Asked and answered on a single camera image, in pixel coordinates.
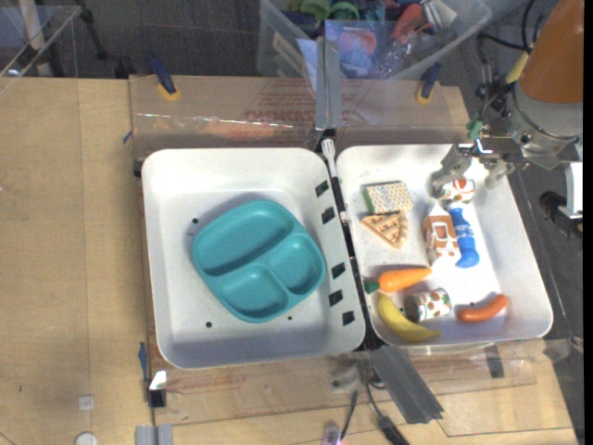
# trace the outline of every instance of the teal divided plate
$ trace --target teal divided plate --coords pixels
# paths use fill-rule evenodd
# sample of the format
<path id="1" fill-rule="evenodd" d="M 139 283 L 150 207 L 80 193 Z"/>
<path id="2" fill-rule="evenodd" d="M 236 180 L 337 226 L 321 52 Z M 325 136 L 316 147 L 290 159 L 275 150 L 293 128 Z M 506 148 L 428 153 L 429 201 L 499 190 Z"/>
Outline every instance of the teal divided plate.
<path id="1" fill-rule="evenodd" d="M 325 259 L 286 208 L 249 201 L 194 237 L 192 261 L 216 298 L 237 318 L 264 323 L 295 307 L 325 278 Z"/>

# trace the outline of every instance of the toy banana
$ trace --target toy banana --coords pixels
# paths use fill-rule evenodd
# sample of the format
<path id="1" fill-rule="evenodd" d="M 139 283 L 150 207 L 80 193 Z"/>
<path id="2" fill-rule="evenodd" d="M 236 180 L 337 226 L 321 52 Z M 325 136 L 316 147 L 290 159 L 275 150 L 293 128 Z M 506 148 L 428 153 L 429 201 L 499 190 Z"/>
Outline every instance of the toy banana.
<path id="1" fill-rule="evenodd" d="M 419 343 L 432 337 L 440 337 L 440 330 L 430 330 L 408 320 L 387 295 L 380 294 L 377 300 L 379 316 L 387 327 L 409 343 Z"/>

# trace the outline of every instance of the blue clamp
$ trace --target blue clamp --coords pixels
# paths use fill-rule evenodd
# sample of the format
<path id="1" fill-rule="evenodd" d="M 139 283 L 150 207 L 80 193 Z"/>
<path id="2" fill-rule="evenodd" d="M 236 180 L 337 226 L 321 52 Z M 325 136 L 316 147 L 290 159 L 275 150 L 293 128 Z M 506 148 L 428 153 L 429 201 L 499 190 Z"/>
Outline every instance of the blue clamp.
<path id="1" fill-rule="evenodd" d="M 435 87 L 436 80 L 438 79 L 438 73 L 441 71 L 441 63 L 435 63 L 424 75 L 424 84 L 416 95 L 416 100 L 423 106 L 430 102 L 433 96 L 433 88 Z"/>
<path id="2" fill-rule="evenodd" d="M 148 382 L 148 353 L 146 351 L 146 345 L 143 341 L 140 342 L 138 359 L 140 360 L 140 367 L 142 367 L 142 378 L 145 382 Z"/>
<path id="3" fill-rule="evenodd" d="M 179 98 L 180 92 L 175 87 L 173 79 L 170 76 L 169 71 L 165 68 L 163 62 L 158 58 L 151 55 L 146 57 L 148 66 L 158 77 L 158 90 L 168 100 L 175 100 Z"/>

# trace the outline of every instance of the toy carrot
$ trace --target toy carrot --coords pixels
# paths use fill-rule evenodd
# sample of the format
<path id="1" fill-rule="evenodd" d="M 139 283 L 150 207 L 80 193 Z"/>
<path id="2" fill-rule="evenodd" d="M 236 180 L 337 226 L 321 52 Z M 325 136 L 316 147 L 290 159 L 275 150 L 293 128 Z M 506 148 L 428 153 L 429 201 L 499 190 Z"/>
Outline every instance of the toy carrot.
<path id="1" fill-rule="evenodd" d="M 381 291 L 385 293 L 393 293 L 417 284 L 432 272 L 433 270 L 429 267 L 416 267 L 411 269 L 401 269 L 398 271 L 387 271 L 379 275 L 379 278 L 376 282 L 364 282 L 364 289 L 367 291 L 367 293 L 372 293 L 378 289 L 381 289 Z"/>

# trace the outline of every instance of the white tray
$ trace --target white tray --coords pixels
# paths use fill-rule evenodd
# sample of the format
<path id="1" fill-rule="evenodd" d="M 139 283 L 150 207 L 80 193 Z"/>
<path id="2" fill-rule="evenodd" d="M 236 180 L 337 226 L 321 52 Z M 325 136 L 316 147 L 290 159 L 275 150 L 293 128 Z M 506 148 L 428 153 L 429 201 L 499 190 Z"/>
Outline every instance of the white tray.
<path id="1" fill-rule="evenodd" d="M 441 168 L 450 145 L 354 146 L 342 152 L 337 160 L 347 217 L 352 233 L 360 275 L 374 279 L 381 272 L 403 266 L 428 266 L 420 224 L 435 202 L 430 197 L 431 173 Z M 419 291 L 443 287 L 451 302 L 461 305 L 479 304 L 502 292 L 510 305 L 494 319 L 480 324 L 464 324 L 454 314 L 426 321 L 440 329 L 442 336 L 428 345 L 460 345 L 514 339 L 543 337 L 552 325 L 552 309 L 537 268 L 531 245 L 509 182 L 504 178 L 494 189 L 486 189 L 486 169 L 475 160 L 466 173 L 476 181 L 473 203 L 464 209 L 464 217 L 472 225 L 480 263 L 471 269 L 440 269 L 417 286 L 393 296 L 403 307 L 403 300 Z M 362 186 L 380 182 L 403 181 L 410 191 L 414 208 L 409 215 L 408 244 L 401 250 L 391 248 L 360 224 L 368 215 Z M 389 331 L 376 313 L 375 292 L 366 295 L 372 326 L 387 344 L 405 343 Z"/>
<path id="2" fill-rule="evenodd" d="M 157 341 L 180 368 L 263 362 L 354 350 L 365 325 L 329 175 L 322 159 L 300 148 L 161 150 L 142 169 L 145 222 Z M 327 183 L 317 196 L 315 188 Z M 194 235 L 241 203 L 282 204 L 321 248 L 328 274 L 286 314 L 251 324 L 230 314 L 191 261 Z M 322 214 L 335 217 L 323 223 Z M 344 265 L 336 278 L 335 266 Z M 333 306 L 329 296 L 341 291 Z"/>

